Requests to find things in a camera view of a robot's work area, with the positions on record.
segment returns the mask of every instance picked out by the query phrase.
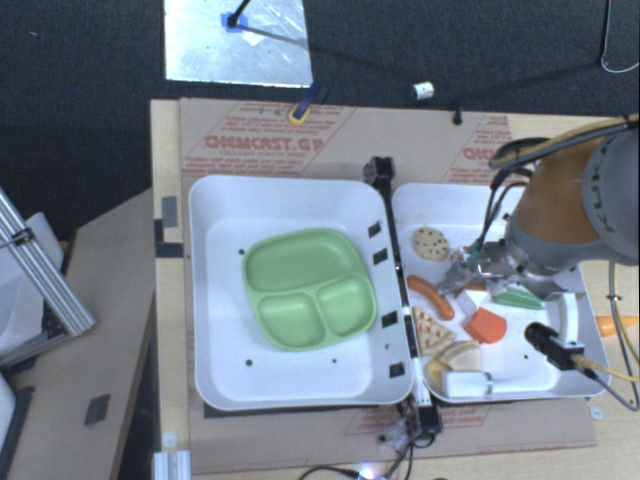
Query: toy sausage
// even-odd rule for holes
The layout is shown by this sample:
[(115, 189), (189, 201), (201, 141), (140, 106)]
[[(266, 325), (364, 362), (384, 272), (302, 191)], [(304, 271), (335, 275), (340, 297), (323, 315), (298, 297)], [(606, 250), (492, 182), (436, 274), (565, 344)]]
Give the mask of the toy sausage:
[(440, 318), (443, 320), (451, 320), (455, 316), (455, 312), (449, 304), (449, 301), (438, 293), (438, 289), (429, 281), (418, 276), (407, 277), (407, 286), (424, 295), (431, 304), (434, 305)]

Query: white tray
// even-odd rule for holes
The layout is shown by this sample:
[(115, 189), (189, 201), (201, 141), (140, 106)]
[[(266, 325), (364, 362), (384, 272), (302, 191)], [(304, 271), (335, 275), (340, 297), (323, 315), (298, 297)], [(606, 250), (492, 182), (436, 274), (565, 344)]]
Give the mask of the white tray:
[[(399, 187), (393, 196), (393, 208), (405, 276), (414, 274), (433, 284), (440, 282), (450, 262), (420, 258), (411, 245), (414, 231), (422, 226), (439, 229), (449, 240), (452, 250), (471, 245), (480, 234), (489, 194), (488, 187), (468, 185), (406, 184)], [(498, 215), (511, 212), (521, 194), (521, 189), (511, 190)], [(487, 241), (502, 238), (504, 229), (504, 221), (497, 219), (487, 235)], [(577, 339), (585, 345), (585, 355), (598, 363), (607, 364), (579, 269), (560, 274), (555, 280), (561, 287), (576, 294)], [(427, 309), (427, 312), (437, 318), (430, 303), (419, 293), (409, 290), (409, 299), (412, 305)], [(457, 341), (471, 339), (463, 328), (468, 317), (451, 296), (448, 299), (456, 310), (456, 316), (443, 324), (457, 334)], [(597, 383), (576, 371), (561, 372), (525, 340), (524, 330), (531, 322), (541, 322), (556, 330), (561, 327), (561, 308), (558, 303), (545, 302), (543, 310), (527, 310), (494, 304), (487, 295), (482, 306), (507, 320), (507, 334), (502, 340), (492, 345), (480, 346), (483, 370), (493, 377), (493, 393), (481, 399), (447, 398), (435, 384), (429, 383), (430, 390), (436, 396), (451, 403), (467, 403), (589, 397), (603, 391)], [(423, 365), (429, 359), (422, 358)]]
[[(355, 181), (209, 176), (189, 196), (195, 380), (222, 410), (392, 404), (413, 384), (393, 251), (380, 195)], [(380, 232), (369, 236), (369, 228)], [(343, 343), (306, 352), (277, 348), (256, 321), (242, 254), (266, 238), (325, 227), (345, 234), (367, 266), (376, 322)], [(373, 255), (388, 259), (374, 265)], [(386, 327), (382, 325), (394, 321)]]

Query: black carpet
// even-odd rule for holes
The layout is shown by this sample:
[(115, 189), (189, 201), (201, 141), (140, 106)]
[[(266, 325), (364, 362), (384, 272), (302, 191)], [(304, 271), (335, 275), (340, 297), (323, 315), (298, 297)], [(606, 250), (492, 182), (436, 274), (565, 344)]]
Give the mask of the black carpet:
[[(605, 0), (303, 0), (327, 103), (548, 114), (638, 111), (638, 70), (595, 63)], [(637, 61), (640, 0), (614, 0), (610, 63)], [(149, 101), (295, 101), (168, 82), (163, 0), (0, 0), (0, 187), (60, 238), (150, 186)], [(436, 96), (415, 103), (411, 84)]]

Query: aluminum sheet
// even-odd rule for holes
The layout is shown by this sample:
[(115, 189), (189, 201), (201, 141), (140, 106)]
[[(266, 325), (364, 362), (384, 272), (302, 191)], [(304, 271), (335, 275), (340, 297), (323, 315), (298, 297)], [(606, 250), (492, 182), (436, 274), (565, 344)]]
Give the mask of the aluminum sheet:
[(169, 80), (308, 87), (313, 82), (302, 0), (165, 0)]

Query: green plate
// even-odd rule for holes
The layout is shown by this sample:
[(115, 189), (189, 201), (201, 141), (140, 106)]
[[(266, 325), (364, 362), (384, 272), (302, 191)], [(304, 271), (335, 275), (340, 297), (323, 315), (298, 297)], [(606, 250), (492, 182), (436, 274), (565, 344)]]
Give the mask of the green plate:
[(373, 324), (377, 303), (358, 251), (332, 229), (268, 238), (242, 261), (244, 285), (262, 330), (278, 347), (313, 350)]

